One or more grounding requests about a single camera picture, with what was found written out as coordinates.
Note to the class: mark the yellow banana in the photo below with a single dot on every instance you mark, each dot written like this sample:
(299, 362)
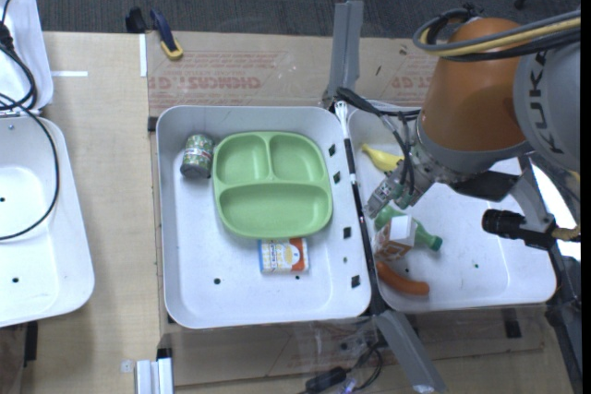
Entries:
(382, 158)

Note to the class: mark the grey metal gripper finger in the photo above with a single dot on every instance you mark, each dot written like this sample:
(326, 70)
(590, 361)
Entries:
(376, 204)
(390, 188)

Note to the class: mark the green divided plate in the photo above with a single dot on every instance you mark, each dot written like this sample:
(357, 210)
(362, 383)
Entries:
(272, 203)

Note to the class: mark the black cylinder on white bracket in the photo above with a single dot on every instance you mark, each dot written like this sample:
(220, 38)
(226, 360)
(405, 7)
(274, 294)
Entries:
(503, 223)

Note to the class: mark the orange sausage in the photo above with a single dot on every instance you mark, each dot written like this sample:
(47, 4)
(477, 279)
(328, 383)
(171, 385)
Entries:
(402, 282)

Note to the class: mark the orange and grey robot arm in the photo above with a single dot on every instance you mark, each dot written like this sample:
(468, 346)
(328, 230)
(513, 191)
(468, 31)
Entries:
(475, 97)

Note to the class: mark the white plastic tray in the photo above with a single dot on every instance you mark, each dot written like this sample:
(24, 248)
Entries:
(27, 244)
(480, 254)
(20, 60)
(231, 281)

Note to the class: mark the green patterned can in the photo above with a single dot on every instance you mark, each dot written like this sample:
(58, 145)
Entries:
(197, 156)

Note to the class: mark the green bottle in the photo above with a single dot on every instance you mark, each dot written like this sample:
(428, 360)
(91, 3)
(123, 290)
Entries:
(427, 237)

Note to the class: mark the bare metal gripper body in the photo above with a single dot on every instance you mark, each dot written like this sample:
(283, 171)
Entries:
(422, 173)

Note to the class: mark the brown cardboard board red print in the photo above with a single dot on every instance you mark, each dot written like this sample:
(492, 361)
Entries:
(221, 78)

